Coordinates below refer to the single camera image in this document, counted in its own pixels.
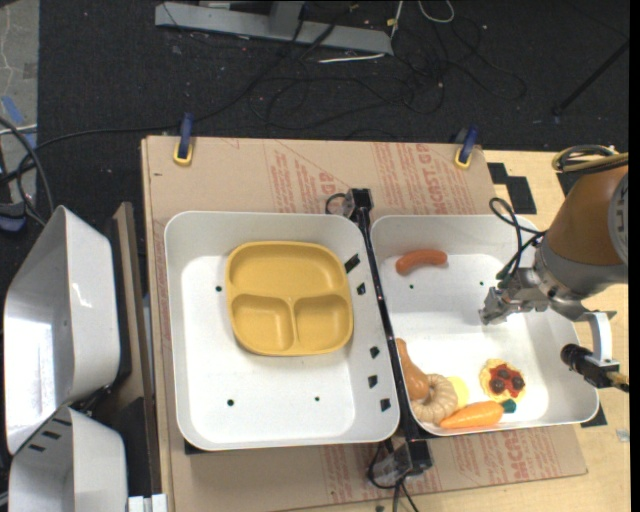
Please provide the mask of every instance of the black surface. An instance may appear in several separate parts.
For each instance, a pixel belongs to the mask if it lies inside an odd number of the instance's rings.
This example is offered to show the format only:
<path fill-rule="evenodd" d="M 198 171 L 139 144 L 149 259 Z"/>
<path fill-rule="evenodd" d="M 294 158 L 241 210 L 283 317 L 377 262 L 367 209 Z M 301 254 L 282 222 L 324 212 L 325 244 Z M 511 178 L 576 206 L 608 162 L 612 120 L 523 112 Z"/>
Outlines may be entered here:
<path fill-rule="evenodd" d="M 306 48 L 297 45 L 156 28 L 157 3 L 40 2 L 39 143 L 140 128 L 39 149 L 56 202 L 101 228 L 130 201 L 141 252 L 140 141 L 161 133 L 143 128 L 175 133 L 184 112 L 196 117 L 194 133 L 207 136 L 435 143 L 476 123 L 487 149 L 628 150 L 628 51 L 560 118 L 551 112 L 628 38 L 629 0 L 454 1 L 451 24 L 430 22 L 405 2 L 394 38 L 402 60 L 324 65 L 315 61 L 344 52 L 318 48 L 302 63 Z M 309 2 L 310 18 L 333 18 L 332 4 Z M 423 4 L 448 15 L 443 2 Z M 339 23 L 382 27 L 395 5 L 361 2 Z M 18 236 L 0 234 L 3 295 L 39 231 L 30 222 Z"/>

